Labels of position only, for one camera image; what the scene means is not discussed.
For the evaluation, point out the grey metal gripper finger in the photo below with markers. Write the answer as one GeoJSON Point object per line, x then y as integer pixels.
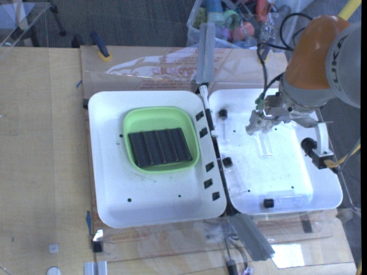
{"type": "Point", "coordinates": [253, 123]}
{"type": "Point", "coordinates": [266, 126]}

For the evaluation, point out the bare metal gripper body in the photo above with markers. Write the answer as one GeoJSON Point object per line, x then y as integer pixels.
{"type": "Point", "coordinates": [275, 110]}

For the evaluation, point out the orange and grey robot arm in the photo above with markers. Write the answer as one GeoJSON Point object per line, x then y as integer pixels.
{"type": "Point", "coordinates": [312, 56]}

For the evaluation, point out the clear plastic bottle black cap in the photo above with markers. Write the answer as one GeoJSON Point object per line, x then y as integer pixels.
{"type": "Point", "coordinates": [223, 114]}
{"type": "Point", "coordinates": [268, 203]}
{"type": "Point", "coordinates": [227, 161]}

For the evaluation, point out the white plastic tray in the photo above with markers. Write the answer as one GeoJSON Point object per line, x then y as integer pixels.
{"type": "Point", "coordinates": [149, 199]}
{"type": "Point", "coordinates": [281, 179]}

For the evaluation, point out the black ribbed rectangular tray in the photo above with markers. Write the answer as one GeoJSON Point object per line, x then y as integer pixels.
{"type": "Point", "coordinates": [160, 147]}

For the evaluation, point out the green square plate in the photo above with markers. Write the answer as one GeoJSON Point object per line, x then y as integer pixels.
{"type": "Point", "coordinates": [155, 117]}

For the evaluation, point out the clear plastic storage bin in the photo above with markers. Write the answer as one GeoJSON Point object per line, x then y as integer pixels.
{"type": "Point", "coordinates": [241, 13]}

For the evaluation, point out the brown cardboard board red print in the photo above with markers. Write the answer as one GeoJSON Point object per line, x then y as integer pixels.
{"type": "Point", "coordinates": [160, 67]}

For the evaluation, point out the black cylinder on white bracket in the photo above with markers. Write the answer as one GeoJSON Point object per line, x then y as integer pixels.
{"type": "Point", "coordinates": [318, 153]}

